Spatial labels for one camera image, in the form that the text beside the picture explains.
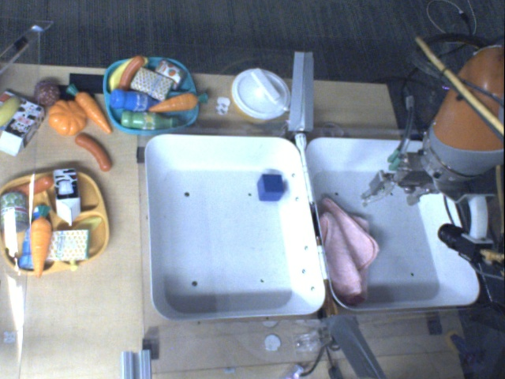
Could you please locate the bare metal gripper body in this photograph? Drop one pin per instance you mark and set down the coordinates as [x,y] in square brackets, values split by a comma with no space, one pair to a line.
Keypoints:
[414,174]

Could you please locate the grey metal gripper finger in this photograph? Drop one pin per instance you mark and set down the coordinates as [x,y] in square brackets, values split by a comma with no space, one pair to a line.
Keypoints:
[415,199]
[379,186]

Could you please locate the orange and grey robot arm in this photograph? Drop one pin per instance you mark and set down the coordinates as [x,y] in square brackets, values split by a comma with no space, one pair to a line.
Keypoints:
[467,105]

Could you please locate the white plastic tray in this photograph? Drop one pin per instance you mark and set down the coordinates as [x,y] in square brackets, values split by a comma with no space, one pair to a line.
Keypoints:
[233,247]
[406,247]

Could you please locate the pink cloth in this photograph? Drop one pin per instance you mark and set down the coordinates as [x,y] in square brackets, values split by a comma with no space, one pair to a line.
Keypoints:
[347,247]

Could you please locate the blue cube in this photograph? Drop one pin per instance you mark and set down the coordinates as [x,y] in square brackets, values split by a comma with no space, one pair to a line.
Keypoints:
[271,188]

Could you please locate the yellow bowl with white lid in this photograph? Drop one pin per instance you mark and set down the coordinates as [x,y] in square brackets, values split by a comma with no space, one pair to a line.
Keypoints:
[260,93]

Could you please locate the small white object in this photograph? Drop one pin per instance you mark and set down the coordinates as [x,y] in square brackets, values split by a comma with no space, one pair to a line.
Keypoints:
[223,106]

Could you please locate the orange carrot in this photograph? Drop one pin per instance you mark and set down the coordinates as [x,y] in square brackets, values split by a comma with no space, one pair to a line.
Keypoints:
[94,111]
[175,103]
[40,239]

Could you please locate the small can with orange print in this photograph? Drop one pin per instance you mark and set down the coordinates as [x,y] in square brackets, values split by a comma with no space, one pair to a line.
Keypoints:
[171,71]

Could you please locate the green bottle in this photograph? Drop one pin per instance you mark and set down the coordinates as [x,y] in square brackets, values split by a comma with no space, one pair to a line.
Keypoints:
[146,121]

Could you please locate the patterned packet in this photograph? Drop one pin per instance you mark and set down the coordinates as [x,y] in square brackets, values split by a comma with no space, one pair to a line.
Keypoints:
[69,245]
[152,84]

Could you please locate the blue bottle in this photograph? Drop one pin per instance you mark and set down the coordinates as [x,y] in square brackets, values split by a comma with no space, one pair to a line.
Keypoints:
[25,253]
[132,100]

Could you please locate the blue divided plate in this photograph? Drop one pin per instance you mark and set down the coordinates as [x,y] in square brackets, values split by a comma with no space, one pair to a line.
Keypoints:
[114,121]

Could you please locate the orange sausage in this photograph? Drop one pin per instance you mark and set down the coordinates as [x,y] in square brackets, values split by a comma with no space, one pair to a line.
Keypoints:
[94,152]
[130,71]
[39,184]

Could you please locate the yellow divided plate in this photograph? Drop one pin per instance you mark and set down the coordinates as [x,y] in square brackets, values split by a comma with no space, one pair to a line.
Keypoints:
[96,211]

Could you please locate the yellow banana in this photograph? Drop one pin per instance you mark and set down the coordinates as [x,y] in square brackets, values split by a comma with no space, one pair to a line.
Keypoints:
[8,111]
[114,75]
[91,223]

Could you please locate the cow print carton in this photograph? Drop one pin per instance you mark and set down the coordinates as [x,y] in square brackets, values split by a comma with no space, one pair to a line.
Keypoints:
[23,126]
[68,200]

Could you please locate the orange pumpkin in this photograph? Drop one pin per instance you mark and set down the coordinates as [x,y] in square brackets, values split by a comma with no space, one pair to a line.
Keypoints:
[67,117]

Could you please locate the brown ball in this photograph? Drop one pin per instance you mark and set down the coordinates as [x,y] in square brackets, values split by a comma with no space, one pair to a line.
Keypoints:
[46,92]

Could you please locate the clear plastic bottle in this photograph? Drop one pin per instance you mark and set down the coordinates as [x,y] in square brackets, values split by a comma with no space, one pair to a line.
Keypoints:
[13,219]

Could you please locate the black cylinder on white bracket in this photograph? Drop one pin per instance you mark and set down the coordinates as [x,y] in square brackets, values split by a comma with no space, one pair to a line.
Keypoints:
[459,239]

